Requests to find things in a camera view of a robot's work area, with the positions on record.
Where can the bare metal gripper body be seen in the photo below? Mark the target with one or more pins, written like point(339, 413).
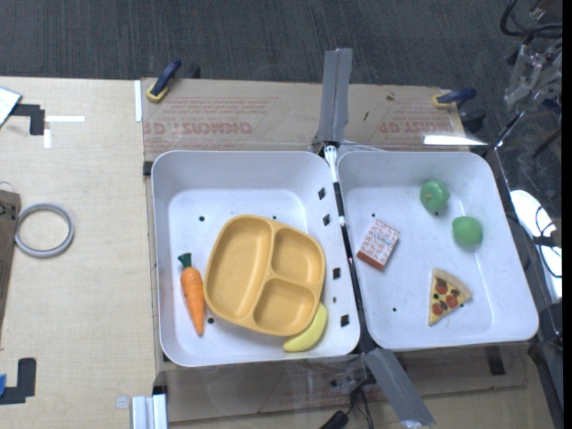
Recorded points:
point(536, 74)

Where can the green apple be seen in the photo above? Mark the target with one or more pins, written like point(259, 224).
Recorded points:
point(434, 195)

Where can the green ball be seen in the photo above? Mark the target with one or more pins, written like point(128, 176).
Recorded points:
point(467, 230)

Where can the orange and white carton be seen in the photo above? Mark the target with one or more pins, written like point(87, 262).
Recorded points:
point(378, 244)

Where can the pizza slice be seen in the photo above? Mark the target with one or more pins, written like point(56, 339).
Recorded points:
point(444, 295)

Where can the white plastic tray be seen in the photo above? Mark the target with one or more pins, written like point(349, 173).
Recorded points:
point(415, 284)
point(187, 181)

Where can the brown cardboard board red print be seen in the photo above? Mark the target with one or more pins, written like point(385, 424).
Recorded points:
point(277, 110)

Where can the yellow banana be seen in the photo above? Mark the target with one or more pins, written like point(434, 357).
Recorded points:
point(313, 333)

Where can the yellow divided plate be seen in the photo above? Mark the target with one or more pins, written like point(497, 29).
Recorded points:
point(241, 262)

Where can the orange carrot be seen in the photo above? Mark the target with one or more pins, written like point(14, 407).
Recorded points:
point(193, 288)

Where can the white paper sheet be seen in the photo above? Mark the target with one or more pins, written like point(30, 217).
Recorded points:
point(6, 101)

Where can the grey tape roll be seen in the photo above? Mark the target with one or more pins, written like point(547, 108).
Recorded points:
point(20, 244)

